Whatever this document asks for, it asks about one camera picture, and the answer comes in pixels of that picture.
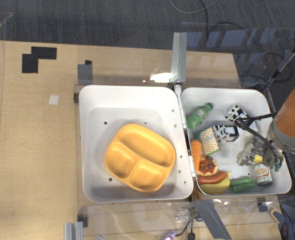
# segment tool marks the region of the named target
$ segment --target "white tray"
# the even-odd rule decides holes
[[[79,94],[79,109],[83,190],[89,200],[95,203],[180,200],[192,193],[193,178],[181,114],[172,90],[150,86],[89,85]],[[156,192],[133,190],[113,178],[105,168],[104,156],[110,141],[129,123],[151,129],[175,148],[174,167]]]
[[[270,113],[269,105],[264,95],[256,90],[251,89],[224,89],[224,88],[187,88],[182,92],[182,105],[186,117],[188,117],[197,107],[203,106],[210,102],[213,104],[213,110],[209,112],[203,124],[199,125],[197,131],[205,130],[214,125],[231,125],[225,119],[225,115],[234,105],[242,108],[250,117],[261,116]],[[266,137],[271,118],[265,118],[255,121],[258,133]],[[245,144],[250,140],[252,135],[248,132],[243,133],[237,140],[233,142],[221,141],[221,150],[212,154],[218,164],[218,168],[230,172],[230,179],[242,176],[250,176],[256,178],[253,166],[240,166],[237,164],[237,155],[243,150]],[[255,195],[271,195],[285,194],[290,191],[292,186],[291,176],[286,161],[283,161],[279,172],[271,170],[273,184],[269,186],[256,186],[246,193],[233,193],[228,188],[223,194],[215,195],[215,197],[229,196],[255,196]]]

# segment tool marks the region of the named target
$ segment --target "green bottle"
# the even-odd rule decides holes
[[[207,118],[208,112],[212,109],[213,105],[211,103],[206,103],[203,107],[198,108],[187,118],[187,127],[191,130],[194,130],[199,124],[203,123],[205,118]]]

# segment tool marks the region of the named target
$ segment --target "black cable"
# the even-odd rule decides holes
[[[202,0],[198,0],[201,4],[202,4],[202,6],[205,8],[206,7],[206,5],[204,4],[204,2],[202,1]],[[208,10],[207,9],[205,9],[204,10],[205,11],[205,28],[206,28],[206,36],[207,36],[207,38],[209,38],[209,31],[208,31],[208,23],[209,23],[209,16],[208,16]]]
[[[282,55],[280,55],[280,54],[278,54],[278,53],[275,53],[275,52],[267,52],[265,55],[263,55],[263,56],[261,56],[261,57],[259,57],[259,58],[257,58],[250,66],[249,66],[249,68],[246,70],[246,72],[244,73],[244,74],[240,74],[240,77],[242,77],[242,76],[253,76],[253,77],[255,77],[255,78],[257,78],[257,79],[260,79],[260,80],[263,80],[263,81],[266,81],[266,79],[264,78],[264,77],[261,77],[261,76],[259,76],[259,75],[256,75],[256,74],[249,74],[248,72],[250,71],[250,69],[259,61],[259,60],[263,60],[264,59],[264,57],[266,56],[266,55],[275,55],[275,56],[278,56],[278,57],[280,57],[281,59],[283,59],[284,60],[284,57],[282,56]],[[275,80],[275,82],[276,83],[282,83],[282,82],[286,82],[286,81],[288,81],[292,76],[293,76],[293,70],[291,69],[291,68],[288,68],[288,70],[289,70],[289,75],[285,78],[285,79],[280,79],[280,80]]]
[[[191,233],[193,233],[193,219],[191,221]]]
[[[194,216],[193,218],[191,218],[191,219],[186,223],[186,225],[185,225],[185,227],[183,228],[182,232],[176,234],[175,237],[180,237],[180,236],[182,236],[182,235],[184,234],[184,232],[187,230],[187,228],[188,228],[188,226],[190,225],[190,223],[191,223],[196,217],[197,217],[197,215]]]
[[[243,121],[243,118],[239,117],[234,121],[234,124],[237,127],[240,127],[241,129],[249,132],[250,134],[254,135],[255,137],[258,137],[261,141],[263,141],[266,146],[275,154],[275,147],[271,145],[271,143],[264,138],[261,134],[259,134],[258,132],[256,132],[255,130],[251,129],[250,127],[247,126],[247,124]]]

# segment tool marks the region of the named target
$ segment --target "box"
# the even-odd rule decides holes
[[[270,112],[265,97],[258,91],[249,89],[187,88],[178,97],[169,88],[154,86],[111,86],[88,85],[79,94],[83,190],[89,200],[95,203],[118,203],[138,201],[182,200],[193,190],[194,165],[188,155],[184,134],[184,109],[188,115],[200,104],[211,102],[213,110],[196,131],[214,125],[224,125],[225,114],[234,104],[244,108],[251,116]],[[257,130],[266,136],[271,119],[257,123]],[[114,179],[104,166],[105,151],[124,125],[136,123],[148,127],[169,140],[176,151],[176,162],[164,185],[156,192],[138,192]],[[219,169],[230,172],[231,179],[241,176],[255,177],[252,167],[239,166],[237,154],[251,138],[248,132],[233,142],[220,142],[220,151],[211,156]],[[255,187],[247,193],[232,193],[227,190],[215,197],[261,196],[284,194],[291,188],[291,177],[286,161],[279,172],[271,172],[273,184]]]
[[[204,155],[209,156],[220,150],[214,127],[209,127],[193,136],[194,139],[202,143],[202,152]]]
[[[234,105],[225,115],[225,118],[231,123],[233,123],[238,118],[246,119],[248,117],[249,115],[238,105]],[[245,124],[254,131],[258,130],[255,121],[245,121]],[[244,131],[241,128],[238,128],[237,130],[239,135],[241,135]]]
[[[239,135],[239,128],[235,125],[214,125],[216,139],[224,142],[234,142]]]

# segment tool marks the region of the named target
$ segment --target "white label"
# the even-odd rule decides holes
[[[49,97],[48,103],[50,105],[57,105],[57,104],[59,104],[59,97],[60,97],[59,95],[51,95]]]

